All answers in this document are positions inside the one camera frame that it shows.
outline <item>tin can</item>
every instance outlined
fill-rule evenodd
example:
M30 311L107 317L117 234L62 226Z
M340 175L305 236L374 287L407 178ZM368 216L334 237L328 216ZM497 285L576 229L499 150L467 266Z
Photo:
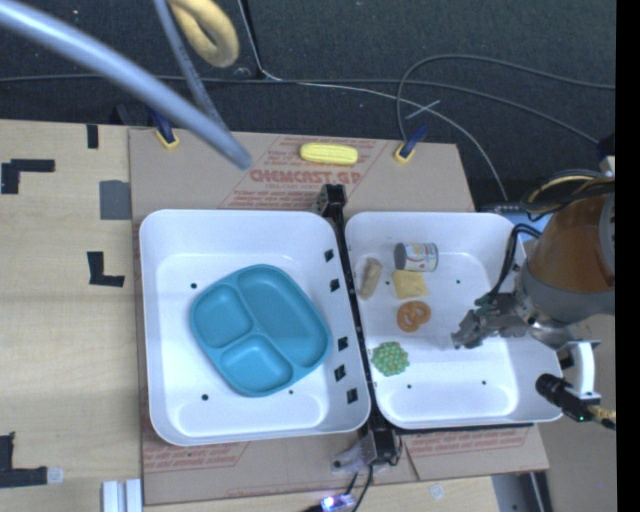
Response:
M438 247L433 243L400 243L393 255L399 270L433 272L438 266Z

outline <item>blue plate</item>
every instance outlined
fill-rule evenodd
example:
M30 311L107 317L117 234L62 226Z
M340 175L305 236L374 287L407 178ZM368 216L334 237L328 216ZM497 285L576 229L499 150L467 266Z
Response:
M254 265L202 292L191 306L202 350L237 392L267 396L315 370L331 331L302 289L277 267Z

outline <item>cardboard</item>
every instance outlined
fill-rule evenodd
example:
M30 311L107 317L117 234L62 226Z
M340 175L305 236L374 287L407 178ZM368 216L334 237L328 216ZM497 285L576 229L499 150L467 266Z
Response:
M475 211L457 148L421 143L400 165L393 141L238 133L254 161L243 172L190 133L178 135L180 145L168 151L153 129L129 132L145 504L344 489L352 475L332 474L331 462L358 441L356 432L197 448L172 446L155 434L146 402L138 229L147 215L165 208L314 211L325 183L345 185L347 219L375 210ZM351 145L359 160L350 167L305 162L298 156L304 142ZM403 441L400 463L376 473L374 485L548 467L536 426L434 432Z

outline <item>white tray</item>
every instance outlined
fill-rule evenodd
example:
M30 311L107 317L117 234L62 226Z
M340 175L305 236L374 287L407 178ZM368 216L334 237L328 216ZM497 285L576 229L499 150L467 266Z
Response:
M398 341L410 365L385 377L372 366L378 406L394 425L406 429L486 426L557 419L559 409L535 390L542 373L562 376L554 351L531 337L489 338L481 347L456 350L451 333L474 300L498 279L513 225L489 213L360 213L346 226L352 270L359 289L367 257L383 273L374 295L359 299L369 358L383 342ZM412 334L397 325L391 273L400 242L432 242L439 250L434 272L423 275L429 295L420 299L431 320ZM522 263L518 246L516 262ZM513 287L508 278L502 290Z
M307 212L163 210L142 223L140 253L150 415L166 441L345 432L366 421L370 397L340 253L325 219ZM289 389L253 398L233 391L204 356L189 309L212 283L260 263L284 270L302 288L329 324L333 346L319 368Z

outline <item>black hole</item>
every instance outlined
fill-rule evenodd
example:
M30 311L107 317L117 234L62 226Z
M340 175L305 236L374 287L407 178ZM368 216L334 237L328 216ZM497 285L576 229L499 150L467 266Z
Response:
M344 377L346 377L347 372L344 369L344 365L340 365L338 366L334 371L333 374L336 377L336 382L338 382L340 379L343 379Z
M356 388L347 391L347 403L351 404L358 399L358 390Z

